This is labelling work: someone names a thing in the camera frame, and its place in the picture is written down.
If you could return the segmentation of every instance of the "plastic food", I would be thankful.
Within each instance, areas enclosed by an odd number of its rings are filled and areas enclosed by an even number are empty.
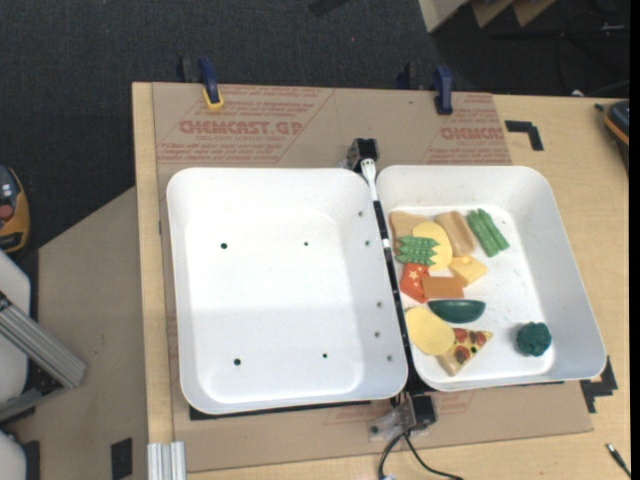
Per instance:
[[[469,286],[487,273],[487,266],[472,256],[461,256],[451,260],[449,270],[460,280],[462,286]]]
[[[440,224],[451,242],[453,256],[467,256],[477,247],[475,236],[469,228],[464,216],[457,211],[436,215],[436,223]]]
[[[421,215],[412,215],[407,212],[395,211],[389,214],[389,222],[391,224],[391,230],[395,238],[393,248],[395,254],[400,254],[398,247],[402,245],[399,237],[411,235],[411,230],[423,222],[427,222],[429,219]]]
[[[409,339],[427,355],[444,354],[455,342],[453,329],[427,308],[416,306],[405,313]]]
[[[480,300],[430,300],[429,309],[445,322],[466,324],[482,316],[486,304]]]
[[[451,348],[438,356],[438,362],[451,376],[457,375],[460,370],[476,357],[476,354],[493,337],[489,331],[474,331],[470,329],[453,329],[455,341]]]
[[[500,233],[500,230],[493,222],[491,215],[489,215],[482,208],[478,209],[478,215],[480,215],[480,218],[482,219],[485,227],[489,230],[489,233],[491,233],[491,236],[493,236],[493,239],[498,244],[498,249],[500,249],[501,251],[508,249],[509,242],[507,242],[507,239],[502,235],[502,233]]]
[[[418,263],[405,263],[400,280],[400,291],[418,302],[425,302],[421,279],[429,275],[429,270],[425,265]]]
[[[462,283],[455,277],[423,277],[422,290],[427,299],[462,299]]]
[[[432,271],[444,270],[449,266],[451,258],[453,257],[453,251],[451,250],[449,237],[440,224],[431,221],[423,222],[414,227],[411,230],[411,234],[414,237],[431,238],[438,243],[438,245],[433,247],[436,254],[430,258],[430,260],[433,261],[433,265],[430,265]]]
[[[551,332],[544,322],[529,322],[516,337],[518,350],[529,356],[541,356],[551,346]]]
[[[484,252],[489,258],[495,256],[500,252],[500,247],[498,246],[495,238],[485,226],[484,221],[478,215],[478,212],[472,211],[467,215],[467,222],[469,223],[469,227],[473,231],[473,234],[476,235],[478,242],[484,249]]]
[[[415,236],[404,236],[400,239],[398,250],[400,255],[396,259],[401,263],[418,263],[420,265],[434,265],[432,257],[437,253],[433,249],[438,242],[432,238],[420,238]]]

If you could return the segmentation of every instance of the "black marker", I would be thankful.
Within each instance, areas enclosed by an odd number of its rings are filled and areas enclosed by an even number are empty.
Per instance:
[[[620,454],[618,453],[618,450],[616,450],[613,445],[611,444],[607,444],[607,450],[609,450],[609,453],[611,454],[611,456],[615,459],[615,461],[618,463],[618,466],[620,466],[622,469],[624,469],[624,472],[629,475],[629,478],[631,478],[631,471],[629,471],[629,468],[627,468],[627,465],[624,463],[624,461],[622,460],[622,457],[620,457]]]

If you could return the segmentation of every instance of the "green broccoli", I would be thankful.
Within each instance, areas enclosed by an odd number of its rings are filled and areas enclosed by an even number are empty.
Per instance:
[[[516,338],[518,350],[526,355],[541,356],[551,345],[551,333],[547,324],[529,322],[519,331]]]

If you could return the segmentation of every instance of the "hinged tray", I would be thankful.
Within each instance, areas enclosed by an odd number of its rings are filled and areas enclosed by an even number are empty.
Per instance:
[[[489,272],[465,289],[487,303],[468,327],[494,333],[491,343],[455,377],[412,347],[426,384],[455,391],[599,374],[600,333],[539,173],[393,166],[377,186],[387,218],[394,210],[433,217],[482,207],[511,244],[494,258],[478,249]],[[360,176],[339,168],[189,168],[171,179],[167,204],[180,381],[194,408],[229,414],[390,398],[403,389],[403,340]],[[404,294],[402,302],[418,304]],[[515,332],[528,321],[552,331],[542,357],[515,349]]]

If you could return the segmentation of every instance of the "wooden table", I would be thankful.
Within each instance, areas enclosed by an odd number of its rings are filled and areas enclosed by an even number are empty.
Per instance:
[[[413,100],[425,92],[407,91]],[[594,431],[431,449],[425,461],[465,479],[625,478],[608,454],[612,443],[631,465],[629,359],[629,182],[619,151],[608,138],[595,103],[611,100],[495,96],[501,120],[531,121],[544,151],[522,133],[504,129],[514,164],[538,170],[550,182],[573,248],[618,390],[598,398]],[[142,275],[147,416],[150,442],[174,441],[166,339],[162,250],[155,163],[151,83],[133,84],[138,217]],[[378,455],[262,466],[189,475],[205,479],[375,479]],[[399,480],[430,478],[409,452],[386,465]]]

